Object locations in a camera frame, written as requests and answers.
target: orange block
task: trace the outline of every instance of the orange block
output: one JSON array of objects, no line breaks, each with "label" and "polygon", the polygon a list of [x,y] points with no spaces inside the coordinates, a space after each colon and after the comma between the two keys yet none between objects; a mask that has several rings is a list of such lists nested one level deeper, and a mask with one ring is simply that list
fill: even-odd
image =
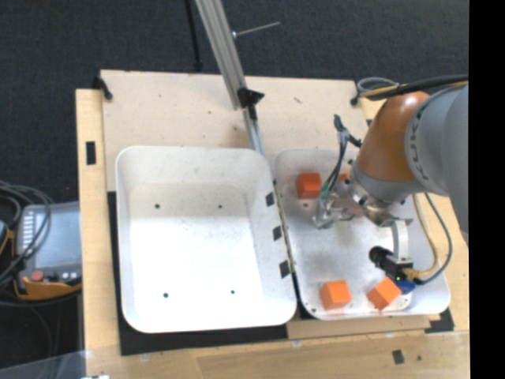
[{"label": "orange block", "polygon": [[377,309],[382,310],[393,302],[402,290],[388,277],[384,278],[378,285],[376,285],[366,297],[372,302]]},{"label": "orange block", "polygon": [[345,280],[326,282],[319,289],[319,294],[326,310],[344,307],[353,300]]},{"label": "orange block", "polygon": [[302,173],[298,175],[297,195],[299,199],[314,199],[319,196],[321,177],[318,173]]}]

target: wooden table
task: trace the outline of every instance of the wooden table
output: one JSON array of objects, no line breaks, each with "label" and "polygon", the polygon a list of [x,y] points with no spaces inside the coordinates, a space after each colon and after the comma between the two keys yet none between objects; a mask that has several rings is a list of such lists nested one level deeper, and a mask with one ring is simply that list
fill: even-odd
[{"label": "wooden table", "polygon": [[[121,356],[110,251],[107,192],[114,191],[114,161],[132,144],[248,147],[240,111],[231,108],[219,75],[108,70],[113,93],[76,91],[79,193],[83,253],[84,344],[87,374],[120,378],[213,377],[469,377],[469,259],[450,201],[434,196],[451,232],[454,254],[445,276],[454,330],[427,334],[442,317],[370,317],[287,324],[288,339]],[[264,92],[258,104],[265,156],[285,148],[335,148],[333,114],[356,137],[366,133],[380,103],[351,107],[352,81],[247,77]],[[447,240],[426,210],[441,257]]]}]

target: red button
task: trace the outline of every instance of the red button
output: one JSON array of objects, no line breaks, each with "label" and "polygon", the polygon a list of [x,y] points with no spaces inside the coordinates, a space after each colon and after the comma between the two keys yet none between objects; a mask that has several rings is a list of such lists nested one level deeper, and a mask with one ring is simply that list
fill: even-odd
[{"label": "red button", "polygon": [[44,271],[36,269],[32,272],[32,281],[33,282],[42,282],[44,279]]}]

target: black floor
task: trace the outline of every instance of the black floor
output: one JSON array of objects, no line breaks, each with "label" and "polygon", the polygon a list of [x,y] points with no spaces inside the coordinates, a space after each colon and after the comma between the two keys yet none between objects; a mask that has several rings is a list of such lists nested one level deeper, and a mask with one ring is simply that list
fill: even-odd
[{"label": "black floor", "polygon": [[[246,75],[409,82],[469,71],[469,0],[223,5],[238,32],[282,23],[237,39]],[[218,73],[194,13],[204,72]],[[0,180],[78,199],[75,89],[101,69],[194,63],[184,0],[0,0]],[[35,312],[0,306],[0,368],[77,350],[77,312],[76,299]]]}]

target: white tray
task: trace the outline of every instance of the white tray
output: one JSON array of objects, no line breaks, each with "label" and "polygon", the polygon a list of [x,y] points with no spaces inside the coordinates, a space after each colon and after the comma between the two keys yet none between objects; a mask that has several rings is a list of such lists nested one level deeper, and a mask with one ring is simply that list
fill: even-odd
[{"label": "white tray", "polygon": [[[348,171],[349,159],[357,150],[348,148],[341,172]],[[390,228],[377,227],[365,217],[338,221],[328,229],[317,229],[312,221],[317,199],[299,200],[295,181],[300,173],[320,173],[324,181],[336,165],[337,152],[332,150],[293,149],[280,153],[275,160],[280,204],[287,231],[291,256],[301,302],[307,311],[321,320],[346,317],[368,317],[399,314],[436,314],[449,305],[450,294],[443,274],[424,286],[416,286],[408,295],[400,295],[388,307],[379,311],[367,298],[384,277],[384,272],[370,261],[373,246],[393,250]],[[417,218],[412,198],[404,205],[391,208],[401,218],[411,218],[408,226],[410,258],[416,269],[432,265],[432,250]],[[346,280],[353,297],[342,308],[325,310],[319,289],[327,281]]]},{"label": "white tray", "polygon": [[130,147],[117,158],[116,184],[122,309],[132,327],[204,331],[294,315],[271,170],[259,153]]}]

